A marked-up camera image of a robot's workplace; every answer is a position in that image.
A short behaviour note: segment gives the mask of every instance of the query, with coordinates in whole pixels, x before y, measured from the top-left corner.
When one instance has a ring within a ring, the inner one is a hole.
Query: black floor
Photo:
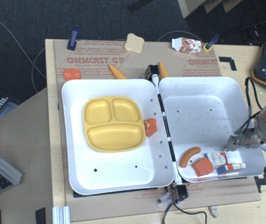
[[[69,39],[72,27],[79,26],[78,39],[126,39],[128,33],[157,41],[171,31],[185,31],[208,42],[215,33],[224,34],[266,21],[266,0],[244,0],[226,13],[219,5],[209,14],[203,6],[183,19],[177,0],[0,0],[0,21],[15,36],[33,61],[47,38]],[[182,36],[169,34],[161,41]],[[266,42],[266,23],[222,36],[217,44],[261,45]],[[45,56],[36,61],[45,74]],[[0,25],[0,97],[10,95],[23,102],[36,91],[32,66],[9,32]],[[39,91],[46,80],[34,71]]]

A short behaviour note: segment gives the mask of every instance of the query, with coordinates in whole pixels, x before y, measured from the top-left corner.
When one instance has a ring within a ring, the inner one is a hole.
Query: red round object
[[[81,72],[76,68],[68,68],[64,71],[63,78],[66,81],[80,80],[81,79]]]

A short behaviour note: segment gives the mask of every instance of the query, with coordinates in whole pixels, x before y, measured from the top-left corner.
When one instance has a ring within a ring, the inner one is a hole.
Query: cardboard sheet
[[[67,40],[55,40],[55,62],[61,125],[61,143],[65,194],[71,209],[71,221],[120,217],[164,211],[157,199],[165,188],[127,191],[95,196],[78,196],[69,184],[68,155],[63,117],[61,88],[65,83],[63,73],[76,68],[81,79],[114,79],[108,65],[112,64],[128,78],[140,78],[148,65],[162,62],[171,77],[221,76],[213,50],[209,53],[188,55],[176,52],[170,42],[145,42],[141,54],[127,52],[120,41],[77,41],[75,51],[67,50]],[[189,197],[180,203],[183,209],[229,203],[257,201],[260,199],[253,177],[187,183]]]

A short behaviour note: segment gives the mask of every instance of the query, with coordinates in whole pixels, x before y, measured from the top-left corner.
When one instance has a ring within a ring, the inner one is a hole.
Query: table
[[[47,90],[48,90],[48,113],[49,113],[49,134],[50,134],[50,153],[51,153],[51,175],[52,175],[52,201],[54,207],[66,206],[65,185],[63,177],[63,163],[61,151],[61,134],[58,104],[58,90],[55,66],[55,46],[53,39],[47,39],[46,62],[47,62]],[[260,47],[254,46],[228,46],[214,45],[214,52],[222,76],[235,79],[241,87],[245,97],[245,86],[243,84],[246,77],[251,73],[251,68],[256,62]],[[219,56],[231,57],[236,64],[237,71],[232,71],[228,63],[219,61]],[[256,84],[259,95],[259,102],[262,106],[266,104],[266,87]],[[266,186],[262,186],[260,194],[261,201],[250,203],[238,203],[218,206],[218,217],[212,218],[207,208],[200,208],[188,211],[204,210],[208,214],[209,223],[266,223]],[[180,214],[179,211],[171,211],[167,214],[167,222],[179,223],[184,219],[185,223],[204,222],[203,216],[188,216]],[[162,213],[151,213],[144,215],[133,215],[126,217],[115,217],[109,219],[98,219],[76,222],[81,223],[160,223]]]

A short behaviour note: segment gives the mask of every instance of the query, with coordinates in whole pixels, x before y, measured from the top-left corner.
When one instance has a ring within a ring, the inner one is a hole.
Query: yellow plate
[[[83,109],[83,124],[88,144],[97,151],[132,150],[145,140],[139,106],[127,97],[106,96],[89,100]]]

